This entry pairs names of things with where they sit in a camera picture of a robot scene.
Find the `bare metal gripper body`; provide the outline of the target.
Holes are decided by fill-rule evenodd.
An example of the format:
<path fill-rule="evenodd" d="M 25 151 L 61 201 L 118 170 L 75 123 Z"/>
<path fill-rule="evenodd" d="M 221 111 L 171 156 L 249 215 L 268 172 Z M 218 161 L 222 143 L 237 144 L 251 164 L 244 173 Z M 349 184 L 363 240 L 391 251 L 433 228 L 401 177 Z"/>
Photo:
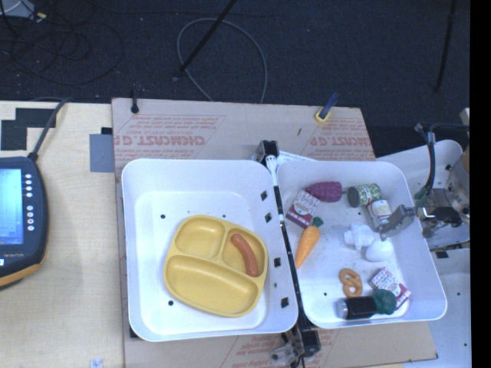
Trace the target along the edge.
<path fill-rule="evenodd" d="M 423 237 L 433 238 L 447 226 L 470 224 L 470 175 L 462 161 L 447 167 L 443 188 L 423 188 L 416 194 L 417 217 Z"/>

